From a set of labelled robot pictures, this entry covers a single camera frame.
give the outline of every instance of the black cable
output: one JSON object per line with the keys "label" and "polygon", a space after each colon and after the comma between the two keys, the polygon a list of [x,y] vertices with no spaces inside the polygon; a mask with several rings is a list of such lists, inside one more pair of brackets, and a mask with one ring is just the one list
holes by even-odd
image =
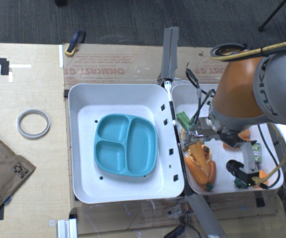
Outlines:
{"label": "black cable", "polygon": [[205,102],[207,101],[207,99],[208,99],[209,97],[211,97],[211,94],[212,94],[212,93],[215,94],[215,90],[214,90],[214,89],[211,89],[210,91],[208,91],[208,93],[206,94],[206,96],[205,96],[203,102],[198,106],[198,109],[197,109],[196,113],[193,115],[194,124],[197,123],[198,117],[199,117],[199,113],[200,113],[202,107],[204,106]]}
{"label": "black cable", "polygon": [[[212,57],[218,58],[218,57],[228,56],[228,55],[224,55],[223,54],[224,52],[231,52],[235,50],[238,50],[239,52],[241,52],[241,51],[244,51],[245,49],[247,49],[246,45],[241,45],[237,43],[226,43],[226,44],[221,44],[221,45],[213,47],[210,53]],[[223,60],[223,61],[231,62],[231,61],[246,60],[250,58],[267,57],[273,54],[278,54],[278,53],[283,53],[283,52],[286,52],[286,47],[281,47],[281,48],[277,48],[277,49],[273,49],[269,51],[263,51],[261,48],[261,52],[258,54],[249,55],[249,56],[236,58],[236,59],[228,59],[228,60]]]}
{"label": "black cable", "polygon": [[190,69],[188,69],[186,66],[186,77],[188,78],[188,80],[192,83],[193,86],[195,86],[197,89],[200,89],[200,91],[203,94],[207,94],[206,91],[204,91],[203,89],[200,88],[199,83],[198,83],[198,79],[197,77],[192,73],[192,71]]}
{"label": "black cable", "polygon": [[[261,135],[261,138],[262,138],[262,141],[263,141],[264,145],[266,146],[266,148],[267,148],[268,152],[270,153],[270,155],[271,155],[271,157],[272,157],[274,163],[275,163],[276,166],[277,166],[277,165],[278,165],[278,162],[277,162],[277,160],[275,159],[274,155],[272,154],[270,148],[268,147],[268,145],[267,145],[267,143],[266,143],[266,140],[265,140],[265,138],[264,138],[264,136],[263,136],[263,133],[262,133],[262,130],[261,130],[260,125],[258,125],[258,129],[259,129],[259,133],[260,133],[260,135]],[[276,185],[277,182],[280,180],[280,176],[281,176],[281,172],[280,172],[280,169],[278,169],[278,177],[277,177],[277,179],[275,180],[275,182],[274,182],[273,184],[271,184],[270,186],[267,186],[267,185],[261,183],[261,184],[260,184],[260,187],[263,188],[263,189],[270,189],[270,188],[272,188],[272,187],[273,187],[274,185]]]}
{"label": "black cable", "polygon": [[181,225],[185,225],[185,226],[189,227],[190,229],[194,230],[195,232],[197,232],[199,238],[202,238],[201,233],[198,231],[198,229],[189,223],[189,212],[188,211],[184,213],[183,219],[180,220],[180,223],[181,223]]}

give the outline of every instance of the orange object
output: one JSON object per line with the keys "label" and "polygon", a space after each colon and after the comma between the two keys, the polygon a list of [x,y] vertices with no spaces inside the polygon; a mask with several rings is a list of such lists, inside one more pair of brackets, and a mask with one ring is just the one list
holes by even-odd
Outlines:
{"label": "orange object", "polygon": [[260,169],[259,170],[259,178],[264,178],[264,177],[266,177],[268,174],[265,172],[265,171],[263,171],[262,169]]}
{"label": "orange object", "polygon": [[188,167],[189,171],[191,172],[193,178],[196,182],[200,185],[206,184],[208,181],[208,175],[198,166],[195,162],[191,159],[184,156],[186,166]]}
{"label": "orange object", "polygon": [[253,78],[261,57],[230,62],[224,70],[213,103],[216,110],[231,118],[263,115],[253,93]]}
{"label": "orange object", "polygon": [[216,162],[210,160],[208,162],[208,167],[209,167],[208,180],[206,184],[202,185],[203,190],[206,191],[210,191],[214,187],[213,184],[215,183],[214,181],[216,180],[216,171],[217,171]]}
{"label": "orange object", "polygon": [[[243,138],[242,140],[244,141],[250,141],[249,138]],[[230,150],[230,151],[239,151],[240,150],[240,147],[235,147],[235,148],[231,148],[229,145],[227,145],[226,143],[222,143],[222,147],[226,150]]]}
{"label": "orange object", "polygon": [[216,162],[209,161],[208,166],[209,166],[208,182],[211,185],[213,185],[216,179]]}
{"label": "orange object", "polygon": [[243,130],[242,132],[240,132],[240,133],[238,134],[238,136],[239,136],[242,140],[249,139],[249,138],[250,138],[250,130],[249,130],[249,129]]}
{"label": "orange object", "polygon": [[209,168],[206,161],[206,157],[204,155],[202,144],[199,141],[197,141],[195,144],[190,145],[188,149],[190,150],[195,161],[197,161],[198,164],[201,166],[201,168],[205,171],[205,173],[208,174]]}

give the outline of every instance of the green vegetable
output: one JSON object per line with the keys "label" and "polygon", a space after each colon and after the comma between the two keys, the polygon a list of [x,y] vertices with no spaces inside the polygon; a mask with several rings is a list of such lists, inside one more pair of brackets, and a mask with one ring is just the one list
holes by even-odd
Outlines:
{"label": "green vegetable", "polygon": [[206,184],[203,184],[203,189],[206,191],[211,191],[213,187],[214,186],[212,186],[209,182],[207,182]]}
{"label": "green vegetable", "polygon": [[261,144],[255,143],[252,146],[253,154],[254,154],[254,161],[256,163],[261,163]]}
{"label": "green vegetable", "polygon": [[186,115],[186,113],[183,112],[179,112],[176,114],[178,121],[182,124],[182,126],[184,127],[185,130],[189,130],[189,118]]}

